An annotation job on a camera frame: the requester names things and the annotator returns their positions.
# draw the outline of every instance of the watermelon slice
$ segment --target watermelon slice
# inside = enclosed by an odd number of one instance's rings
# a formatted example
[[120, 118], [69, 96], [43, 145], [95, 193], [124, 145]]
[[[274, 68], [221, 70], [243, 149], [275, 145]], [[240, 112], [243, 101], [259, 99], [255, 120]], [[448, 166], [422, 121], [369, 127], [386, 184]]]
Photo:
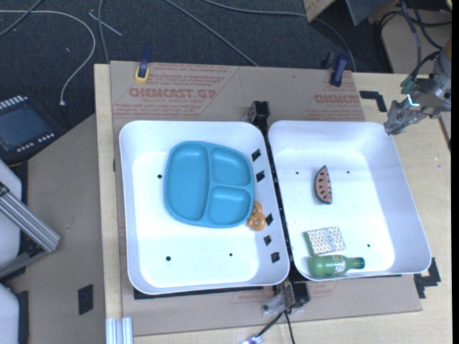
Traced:
[[316, 195], [320, 201], [331, 204], [331, 185], [327, 167], [322, 167], [316, 174]]

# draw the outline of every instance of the green plastic bottle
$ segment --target green plastic bottle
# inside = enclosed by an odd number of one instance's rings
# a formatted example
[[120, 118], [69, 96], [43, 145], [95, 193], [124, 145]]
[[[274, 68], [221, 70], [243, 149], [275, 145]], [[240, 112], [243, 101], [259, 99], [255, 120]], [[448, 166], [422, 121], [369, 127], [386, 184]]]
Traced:
[[308, 259], [308, 267], [314, 277], [337, 277], [349, 269], [363, 269], [365, 260], [343, 255], [312, 256]]

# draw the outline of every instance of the blue clamp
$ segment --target blue clamp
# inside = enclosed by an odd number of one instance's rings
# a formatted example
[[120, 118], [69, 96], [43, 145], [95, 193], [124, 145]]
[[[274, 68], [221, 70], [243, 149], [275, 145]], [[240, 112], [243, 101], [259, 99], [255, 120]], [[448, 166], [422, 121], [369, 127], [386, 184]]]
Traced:
[[335, 60], [335, 71], [331, 74], [330, 84], [335, 87], [341, 86], [341, 79], [343, 78], [344, 68], [346, 67], [349, 58], [346, 54], [339, 54]]
[[143, 49], [143, 56], [140, 66], [137, 66], [136, 70], [136, 82], [144, 83], [148, 79], [150, 69], [148, 68], [148, 62], [150, 61], [151, 52], [153, 48], [151, 46], [145, 46]]

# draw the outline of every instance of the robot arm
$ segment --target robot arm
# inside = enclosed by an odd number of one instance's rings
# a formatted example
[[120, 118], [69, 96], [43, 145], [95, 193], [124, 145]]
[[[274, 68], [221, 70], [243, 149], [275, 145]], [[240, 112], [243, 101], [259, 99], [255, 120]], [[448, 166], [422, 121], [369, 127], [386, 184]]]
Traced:
[[451, 111], [451, 57], [452, 37], [434, 58], [428, 79], [402, 83], [402, 93], [407, 97], [393, 101], [387, 113], [384, 128], [389, 135], [400, 134], [408, 125], [423, 118], [438, 118], [442, 111]]

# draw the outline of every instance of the blue plate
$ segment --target blue plate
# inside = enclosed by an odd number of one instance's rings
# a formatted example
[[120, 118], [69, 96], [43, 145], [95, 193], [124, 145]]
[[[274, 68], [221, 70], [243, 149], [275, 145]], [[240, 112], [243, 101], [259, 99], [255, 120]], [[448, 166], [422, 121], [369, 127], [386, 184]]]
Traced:
[[238, 150], [186, 141], [170, 152], [164, 201], [175, 219], [195, 226], [238, 226], [252, 211], [253, 169]]

